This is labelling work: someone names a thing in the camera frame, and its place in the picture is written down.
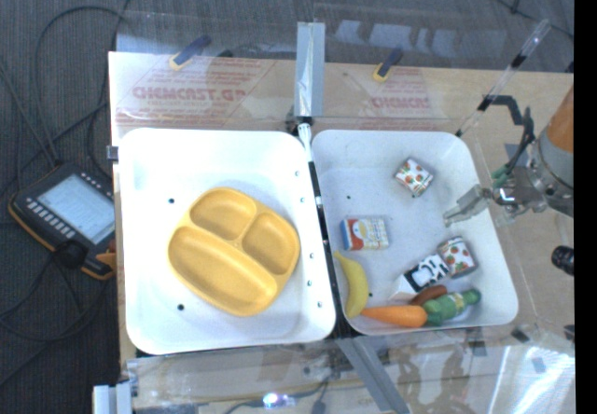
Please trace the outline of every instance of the carrot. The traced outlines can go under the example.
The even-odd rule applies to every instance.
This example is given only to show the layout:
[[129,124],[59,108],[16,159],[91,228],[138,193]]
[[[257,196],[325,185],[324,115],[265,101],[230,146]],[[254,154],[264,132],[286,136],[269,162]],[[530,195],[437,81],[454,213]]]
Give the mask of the carrot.
[[429,301],[430,299],[436,299],[441,297],[442,295],[446,295],[448,293],[448,288],[446,288],[443,284],[432,284],[428,288],[425,288],[419,295],[414,297],[410,301],[410,305],[419,305],[422,306],[425,301]]
[[418,328],[427,321],[427,312],[417,305],[389,305],[365,308],[363,316],[389,324]]

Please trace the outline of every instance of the white tray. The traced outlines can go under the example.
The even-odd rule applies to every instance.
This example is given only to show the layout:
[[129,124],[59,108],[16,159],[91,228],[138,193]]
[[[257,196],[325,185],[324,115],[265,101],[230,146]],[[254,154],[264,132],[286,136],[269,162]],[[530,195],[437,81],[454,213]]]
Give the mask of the white tray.
[[[325,338],[336,312],[301,143],[283,132],[138,129],[118,148],[126,293],[133,344],[164,354]],[[203,301],[171,272],[167,246],[202,192],[230,186],[296,228],[297,266],[263,312],[237,317]]]
[[[514,319],[518,297],[489,211],[450,228],[443,223],[442,215],[479,182],[468,147],[461,139],[445,132],[322,131],[313,138],[312,152],[331,249],[362,264],[371,293],[368,306],[391,304],[388,297],[400,273],[435,253],[439,243],[461,235],[479,267],[443,284],[449,291],[474,286],[480,290],[482,300],[439,329],[500,325]],[[394,179],[408,158],[434,175],[419,198],[413,198]],[[379,251],[345,251],[340,222],[352,215],[383,216],[389,247]],[[334,265],[344,306],[348,287],[338,260],[334,260]],[[366,335],[413,331],[364,316],[356,316],[349,323]]]

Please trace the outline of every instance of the yellow divided plate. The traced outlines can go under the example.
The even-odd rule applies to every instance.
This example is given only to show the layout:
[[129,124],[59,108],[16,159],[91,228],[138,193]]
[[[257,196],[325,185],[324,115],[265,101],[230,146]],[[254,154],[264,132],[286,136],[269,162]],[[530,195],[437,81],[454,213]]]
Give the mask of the yellow divided plate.
[[168,246],[175,275],[195,294],[238,316],[278,297],[300,254],[294,227],[230,187],[207,190],[176,226]]

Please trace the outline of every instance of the gray floor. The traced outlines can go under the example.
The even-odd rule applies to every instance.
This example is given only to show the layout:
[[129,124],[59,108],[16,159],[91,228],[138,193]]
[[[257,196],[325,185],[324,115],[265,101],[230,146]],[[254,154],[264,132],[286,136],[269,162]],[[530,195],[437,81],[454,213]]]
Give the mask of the gray floor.
[[[406,65],[497,70],[548,19],[551,31],[522,69],[569,70],[575,0],[520,0],[513,11],[514,1],[0,0],[0,62],[6,69],[0,81],[0,411],[90,412],[90,386],[114,382],[119,372],[113,283],[50,264],[27,302],[13,310],[48,254],[11,221],[7,199],[46,173],[49,162],[11,93],[42,140],[44,126],[56,138],[60,159],[109,172],[105,55],[125,7],[128,19],[119,30],[153,36],[152,44],[180,38],[180,21],[201,21],[227,28],[222,41],[235,56],[292,58],[297,22],[322,21],[328,61],[378,62],[388,47],[400,44]],[[175,15],[178,23],[159,32],[157,24],[143,25],[144,15],[152,21]],[[408,33],[396,32],[405,27]],[[448,30],[456,38],[440,44],[438,35]],[[387,35],[396,40],[388,42]]]

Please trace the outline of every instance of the orange cylinder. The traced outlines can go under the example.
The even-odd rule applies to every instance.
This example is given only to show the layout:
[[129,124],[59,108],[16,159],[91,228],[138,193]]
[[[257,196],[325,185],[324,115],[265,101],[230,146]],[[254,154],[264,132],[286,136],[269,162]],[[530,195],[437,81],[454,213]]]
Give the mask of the orange cylinder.
[[571,154],[574,154],[574,110],[575,86],[573,84],[547,127],[547,136],[551,143]]

